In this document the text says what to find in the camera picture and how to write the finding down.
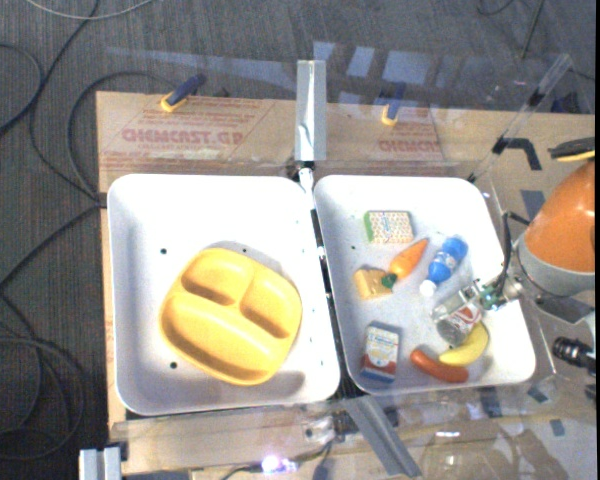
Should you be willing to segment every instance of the white tray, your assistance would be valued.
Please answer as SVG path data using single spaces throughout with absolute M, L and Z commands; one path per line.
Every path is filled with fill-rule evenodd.
M 474 185 L 458 178 L 332 175 L 316 183 L 315 200 L 347 369 L 360 389 L 372 394 L 407 394 L 523 382 L 533 374 L 535 354 L 517 301 L 486 314 L 489 345 L 469 366 L 466 383 L 439 381 L 409 361 L 409 354 L 419 345 L 435 354 L 448 348 L 428 316 L 433 305 L 472 279 L 491 280 L 502 268 L 498 237 L 482 194 Z M 369 243 L 363 224 L 368 210 L 410 212 L 415 240 L 427 236 L 430 245 L 417 269 L 394 286 L 392 295 L 362 300 L 352 279 L 354 272 L 363 266 L 386 270 L 391 259 L 406 247 Z M 418 287 L 436 250 L 453 234 L 467 241 L 468 256 L 453 278 L 443 283 L 432 299 L 426 299 Z M 365 329 L 373 321 L 400 330 L 398 369 L 391 384 L 360 375 Z
M 340 379 L 316 239 L 299 185 L 277 177 L 131 174 L 108 194 L 115 377 L 146 416 L 328 398 Z M 162 299 L 200 250 L 222 246 L 292 280 L 300 330 L 274 377 L 241 387 L 177 356 L 160 336 Z

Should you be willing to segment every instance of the small light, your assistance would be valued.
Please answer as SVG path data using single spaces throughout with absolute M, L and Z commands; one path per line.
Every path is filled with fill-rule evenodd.
M 439 430 L 436 432 L 436 437 L 460 437 L 460 432 L 457 430 Z
M 260 463 L 265 475 L 273 473 L 290 473 L 298 470 L 298 464 L 289 459 L 280 459 L 275 455 L 267 455 Z

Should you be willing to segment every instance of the gray carpet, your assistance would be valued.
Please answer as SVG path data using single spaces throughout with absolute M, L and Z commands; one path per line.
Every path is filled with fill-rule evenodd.
M 35 1 L 80 16 L 95 4 Z M 95 14 L 140 1 L 100 0 Z M 77 478 L 78 450 L 107 443 L 96 121 L 83 91 L 133 71 L 95 88 L 166 93 L 204 72 L 200 94 L 294 99 L 296 61 L 315 58 L 329 101 L 373 103 L 403 81 L 408 105 L 517 110 L 568 54 L 543 110 L 595 113 L 596 0 L 546 0 L 522 58 L 537 2 L 158 0 L 85 23 L 0 0 L 0 479 Z M 41 81 L 34 61 L 42 91 L 19 115 Z

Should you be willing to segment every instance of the juice box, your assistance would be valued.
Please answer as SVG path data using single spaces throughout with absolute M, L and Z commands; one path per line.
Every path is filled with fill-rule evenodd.
M 365 350 L 360 374 L 382 382 L 393 382 L 398 364 L 398 333 L 371 324 L 365 333 Z

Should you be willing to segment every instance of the toy banana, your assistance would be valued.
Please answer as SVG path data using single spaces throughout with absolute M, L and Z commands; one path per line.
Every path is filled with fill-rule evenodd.
M 450 366 L 467 366 L 478 359 L 489 343 L 489 333 L 482 322 L 478 322 L 462 345 L 443 352 L 438 357 L 441 363 Z

